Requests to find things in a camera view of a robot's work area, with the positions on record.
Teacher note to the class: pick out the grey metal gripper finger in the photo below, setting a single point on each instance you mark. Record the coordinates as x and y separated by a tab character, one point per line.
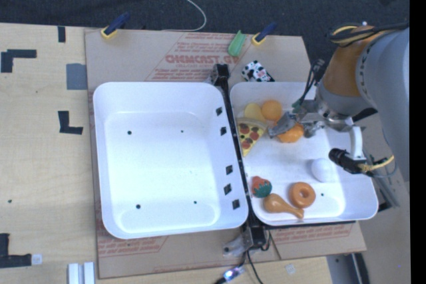
283	125
313	129

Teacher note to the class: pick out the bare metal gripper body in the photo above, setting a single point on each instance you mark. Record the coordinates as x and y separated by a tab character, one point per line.
311	111

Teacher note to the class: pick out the orange toy fruit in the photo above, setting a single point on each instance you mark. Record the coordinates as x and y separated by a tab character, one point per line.
291	135

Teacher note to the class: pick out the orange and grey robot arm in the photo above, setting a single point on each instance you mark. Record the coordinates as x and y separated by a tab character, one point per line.
382	83

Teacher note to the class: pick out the orange toy ball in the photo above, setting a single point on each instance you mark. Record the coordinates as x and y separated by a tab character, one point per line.
272	109

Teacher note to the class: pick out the yellow toy lemon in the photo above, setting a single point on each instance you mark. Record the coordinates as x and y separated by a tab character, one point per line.
253	111

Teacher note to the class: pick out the toy pizza slice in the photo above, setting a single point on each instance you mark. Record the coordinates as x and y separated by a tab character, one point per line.
249	136

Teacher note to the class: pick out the white plastic tray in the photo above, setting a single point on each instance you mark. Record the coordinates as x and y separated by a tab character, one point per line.
159	163
286	163

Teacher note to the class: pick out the white toy egg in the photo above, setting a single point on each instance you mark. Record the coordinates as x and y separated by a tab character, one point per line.
322	170

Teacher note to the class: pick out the thin black rod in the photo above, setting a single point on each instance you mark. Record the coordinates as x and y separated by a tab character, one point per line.
240	156

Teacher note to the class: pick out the cow print carton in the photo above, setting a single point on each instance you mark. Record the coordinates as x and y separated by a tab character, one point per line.
257	72

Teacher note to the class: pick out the red toy strawberry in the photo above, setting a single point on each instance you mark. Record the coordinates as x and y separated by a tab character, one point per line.
261	188

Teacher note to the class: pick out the orange toy doughnut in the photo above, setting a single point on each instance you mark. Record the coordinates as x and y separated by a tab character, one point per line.
294	198

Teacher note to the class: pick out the toy chicken drumstick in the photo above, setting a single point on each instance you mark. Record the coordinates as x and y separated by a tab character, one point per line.
278	204

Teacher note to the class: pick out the green toy pea pod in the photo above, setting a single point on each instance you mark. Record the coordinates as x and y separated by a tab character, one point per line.
237	44

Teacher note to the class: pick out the brown cardboard board red print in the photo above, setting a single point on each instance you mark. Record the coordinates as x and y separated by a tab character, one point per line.
133	56

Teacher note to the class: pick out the black cylinder on white bracket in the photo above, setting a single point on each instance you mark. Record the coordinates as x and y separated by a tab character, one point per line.
344	159

